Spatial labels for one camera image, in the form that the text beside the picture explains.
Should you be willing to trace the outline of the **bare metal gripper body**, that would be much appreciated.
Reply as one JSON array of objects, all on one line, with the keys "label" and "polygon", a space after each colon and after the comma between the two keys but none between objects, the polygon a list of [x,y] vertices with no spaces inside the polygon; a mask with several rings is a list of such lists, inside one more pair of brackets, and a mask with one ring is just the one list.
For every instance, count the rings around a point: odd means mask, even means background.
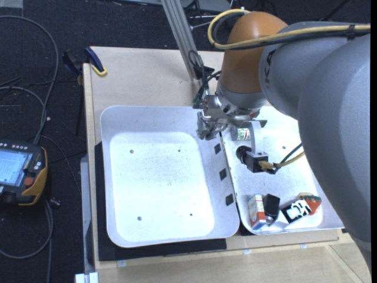
[{"label": "bare metal gripper body", "polygon": [[201,118],[210,123],[245,128],[260,113],[260,100],[238,106],[223,95],[208,95],[201,101]]}]

